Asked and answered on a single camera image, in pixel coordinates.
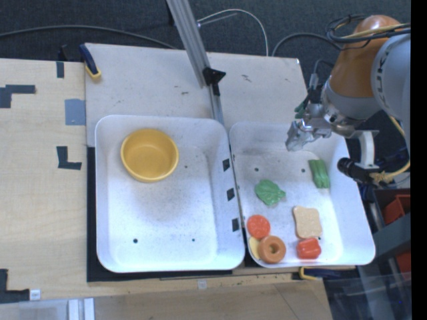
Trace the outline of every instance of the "black tape marking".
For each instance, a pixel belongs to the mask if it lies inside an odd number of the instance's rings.
[[[227,191],[227,199],[228,199],[228,201],[230,201],[230,200],[232,200],[233,198],[234,198],[234,189],[229,189],[228,191]]]
[[[224,172],[230,168],[230,159],[225,159],[222,161],[222,168],[224,169]]]
[[[65,76],[65,70],[64,70],[64,63],[61,61],[56,62],[56,77],[57,78],[64,78]]]
[[[232,220],[233,232],[240,229],[239,219],[235,218]]]
[[[6,84],[4,88],[0,88],[0,108],[11,108],[13,93],[35,93],[35,85]]]
[[[29,289],[7,290],[7,269],[0,269],[0,303],[15,303],[29,300]]]
[[[12,102],[12,94],[6,88],[0,88],[0,108],[10,108]]]
[[[68,147],[57,146],[56,151],[58,153],[58,168],[64,169],[81,169],[81,163],[70,163],[68,162]]]

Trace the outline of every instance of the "wooden table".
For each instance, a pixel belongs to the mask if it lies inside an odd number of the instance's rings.
[[[306,92],[298,60],[267,60],[282,61],[287,71],[280,73],[280,79],[290,82],[293,77],[289,88],[294,97],[283,113],[267,114],[264,120],[289,121],[294,102],[301,101]],[[221,63],[221,57],[213,55],[211,61]],[[10,107],[0,108],[0,268],[9,270],[8,290],[39,289],[42,299],[58,299],[292,281],[289,272],[296,268],[241,265],[224,276],[87,283],[86,153],[91,135],[85,125],[73,125],[73,120],[66,124],[65,105],[70,100],[86,101],[87,86],[100,85],[91,81],[82,63],[0,59],[0,72],[0,88],[11,91]],[[240,84],[251,79],[251,73],[242,73]],[[15,88],[18,92],[14,92],[12,85],[34,86],[35,91],[19,93]],[[222,91],[227,127],[235,121],[236,108],[227,103],[232,85],[224,81]],[[87,110],[88,124],[93,121],[90,113]],[[209,109],[204,113],[209,117]],[[58,147],[66,147],[67,161],[81,163],[81,167],[59,168]]]

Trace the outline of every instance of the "white tray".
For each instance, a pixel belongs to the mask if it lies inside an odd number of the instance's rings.
[[[375,244],[364,212],[357,184],[337,169],[337,162],[348,157],[344,138],[309,143],[303,151],[288,152],[285,146],[290,124],[240,122],[230,130],[234,171],[243,220],[261,214],[271,223],[271,234],[280,237],[287,252],[277,264],[267,268],[316,265],[365,265],[375,256]],[[309,159],[323,159],[330,178],[329,189],[318,189],[313,182]],[[286,192],[275,206],[266,206],[255,194],[261,179],[269,179]],[[300,260],[296,253],[295,205],[314,207],[320,212],[323,234],[322,254],[315,260]]]
[[[140,128],[167,133],[177,169],[158,183],[125,170],[121,142]],[[228,270],[244,258],[225,128],[213,119],[110,115],[95,128],[97,255],[116,273]]]

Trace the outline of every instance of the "yellow bowl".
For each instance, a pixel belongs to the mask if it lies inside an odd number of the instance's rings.
[[[129,134],[121,144],[121,162],[129,174],[144,183],[170,176],[178,165],[179,151],[163,131],[140,129]]]

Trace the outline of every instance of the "orange donut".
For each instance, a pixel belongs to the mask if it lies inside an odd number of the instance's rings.
[[[264,237],[258,244],[258,255],[266,263],[278,263],[285,254],[285,243],[277,236]]]

